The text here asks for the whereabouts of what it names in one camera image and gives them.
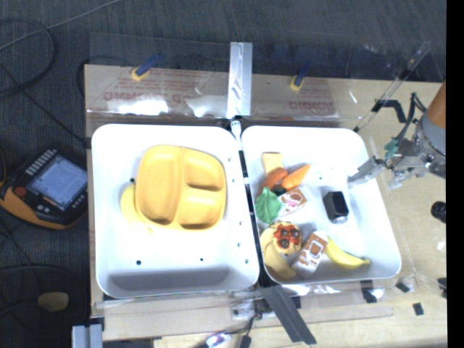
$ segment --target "carrot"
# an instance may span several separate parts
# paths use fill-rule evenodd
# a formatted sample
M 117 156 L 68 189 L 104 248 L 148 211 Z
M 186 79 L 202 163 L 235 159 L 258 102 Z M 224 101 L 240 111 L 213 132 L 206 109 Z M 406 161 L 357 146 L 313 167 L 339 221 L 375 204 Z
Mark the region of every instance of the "carrot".
M 303 165 L 300 169 L 297 169 L 294 172 L 288 174 L 282 180 L 282 187 L 284 187 L 287 191 L 298 187 L 302 183 L 303 179 L 305 179 L 305 176 L 310 167 L 310 164 L 306 164 Z
M 272 187 L 274 187 L 279 181 L 284 179 L 288 174 L 289 172 L 283 167 L 278 167 L 277 169 L 271 171 L 269 175 L 266 177 L 265 181 L 262 182 L 258 196 L 261 194 L 262 190 L 265 187 L 268 187 L 269 190 L 271 190 Z

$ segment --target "blue and yellow clamp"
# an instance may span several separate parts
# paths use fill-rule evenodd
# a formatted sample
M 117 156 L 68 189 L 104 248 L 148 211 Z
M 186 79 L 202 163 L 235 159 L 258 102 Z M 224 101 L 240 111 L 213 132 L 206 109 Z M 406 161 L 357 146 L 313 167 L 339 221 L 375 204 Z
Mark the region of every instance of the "blue and yellow clamp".
M 161 54 L 155 54 L 148 58 L 145 63 L 134 68 L 131 72 L 132 78 L 136 81 L 144 79 L 150 73 L 150 69 L 160 63 Z
M 302 88 L 303 79 L 305 78 L 307 71 L 310 69 L 311 61 L 307 60 L 304 65 L 300 68 L 298 73 L 291 79 L 290 88 L 298 91 Z

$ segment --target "yellow divided plate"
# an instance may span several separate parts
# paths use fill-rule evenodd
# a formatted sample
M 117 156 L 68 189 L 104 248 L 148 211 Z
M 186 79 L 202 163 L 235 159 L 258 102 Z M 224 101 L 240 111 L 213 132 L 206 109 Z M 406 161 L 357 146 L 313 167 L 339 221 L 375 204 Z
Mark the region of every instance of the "yellow divided plate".
M 130 223 L 207 229 L 223 217 L 225 172 L 210 154 L 179 146 L 153 146 L 142 157 L 135 184 L 121 197 Z

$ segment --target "orange and black device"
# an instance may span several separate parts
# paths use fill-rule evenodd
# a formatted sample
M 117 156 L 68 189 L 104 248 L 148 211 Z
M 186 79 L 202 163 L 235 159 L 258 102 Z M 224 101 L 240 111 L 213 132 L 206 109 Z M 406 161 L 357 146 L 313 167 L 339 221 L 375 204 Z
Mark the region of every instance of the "orange and black device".
M 8 174 L 0 163 L 0 206 L 29 223 L 64 229 L 88 210 L 87 172 L 56 149 L 27 161 Z

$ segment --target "beige tabletop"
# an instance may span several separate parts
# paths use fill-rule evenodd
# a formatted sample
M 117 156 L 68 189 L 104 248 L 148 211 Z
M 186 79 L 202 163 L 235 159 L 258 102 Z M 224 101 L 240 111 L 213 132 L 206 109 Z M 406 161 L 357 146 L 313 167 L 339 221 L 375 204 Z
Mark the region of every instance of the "beige tabletop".
M 114 82 L 120 67 L 86 66 L 86 103 L 91 102 Z M 260 84 L 285 86 L 284 76 L 261 75 L 254 81 Z M 374 99 L 380 97 L 391 84 L 380 80 L 324 79 L 325 87 L 334 99 L 348 92 L 356 105 L 356 113 L 366 115 Z M 440 83 L 406 82 L 394 93 L 393 99 L 402 104 L 407 113 L 412 92 L 427 106 L 439 90 Z M 105 123 L 117 122 L 117 115 L 87 113 L 87 136 Z M 139 122 L 149 122 L 139 117 Z M 383 146 L 402 128 L 393 108 L 382 109 L 365 126 L 360 135 L 368 151 L 383 156 Z M 198 347 L 204 340 L 223 329 L 240 328 L 243 322 L 231 317 L 231 301 L 224 297 L 177 298 L 159 300 L 145 298 L 130 301 L 104 301 L 103 292 L 95 277 L 94 206 L 91 177 L 91 150 L 88 150 L 91 304 L 94 315 L 104 317 L 104 341 L 153 339 L 157 348 Z M 349 290 L 340 295 L 309 295 L 302 297 L 300 313 L 307 322 L 318 347 L 445 347 L 447 346 L 447 300 L 437 282 L 446 278 L 446 225 L 430 214 L 431 205 L 446 201 L 445 180 L 428 174 L 413 177 L 402 187 L 389 190 L 390 172 L 376 180 L 380 187 L 391 226 L 402 256 L 399 275 L 382 283 L 381 297 L 367 303 L 361 291 Z M 395 287 L 401 281 L 410 287 L 403 292 Z M 416 314 L 414 306 L 423 310 Z M 296 347 L 275 316 L 256 320 L 249 335 L 252 347 Z M 240 335 L 221 347 L 239 347 Z

